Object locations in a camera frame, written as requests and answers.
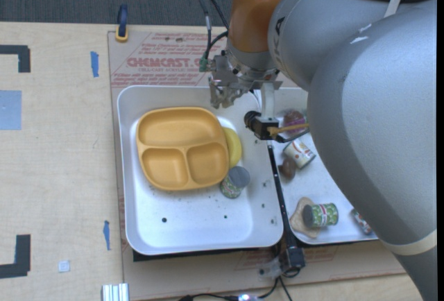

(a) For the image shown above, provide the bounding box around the yellow divided plate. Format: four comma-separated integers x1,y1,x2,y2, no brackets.
135,106,231,192

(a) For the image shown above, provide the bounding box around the tan bread slice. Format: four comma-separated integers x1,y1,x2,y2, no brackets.
289,196,323,239

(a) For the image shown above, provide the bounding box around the black cylinder on white bracket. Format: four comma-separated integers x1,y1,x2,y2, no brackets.
243,80,283,141

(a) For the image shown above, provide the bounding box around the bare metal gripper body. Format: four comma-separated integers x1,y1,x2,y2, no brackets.
209,54,280,90

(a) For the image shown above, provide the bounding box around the black block with thin wires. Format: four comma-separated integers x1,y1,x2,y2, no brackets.
280,245,307,272

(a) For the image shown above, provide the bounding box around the red and white can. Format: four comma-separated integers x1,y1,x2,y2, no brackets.
350,209,373,236

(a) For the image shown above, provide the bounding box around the green can with red band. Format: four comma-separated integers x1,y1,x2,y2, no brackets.
301,203,339,229

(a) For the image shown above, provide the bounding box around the yellow banana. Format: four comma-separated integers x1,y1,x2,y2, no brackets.
221,126,243,169

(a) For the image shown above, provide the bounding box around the green can with grey lid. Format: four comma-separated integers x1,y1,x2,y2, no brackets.
219,165,251,200

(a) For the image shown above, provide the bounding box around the white can with red print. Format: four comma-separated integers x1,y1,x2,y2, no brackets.
282,139,317,170

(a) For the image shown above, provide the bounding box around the pink and brown doughnut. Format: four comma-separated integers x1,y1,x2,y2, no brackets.
282,109,308,131

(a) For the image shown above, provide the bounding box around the white plastic tray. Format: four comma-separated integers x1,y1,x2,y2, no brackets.
117,85,285,257
252,86,379,246

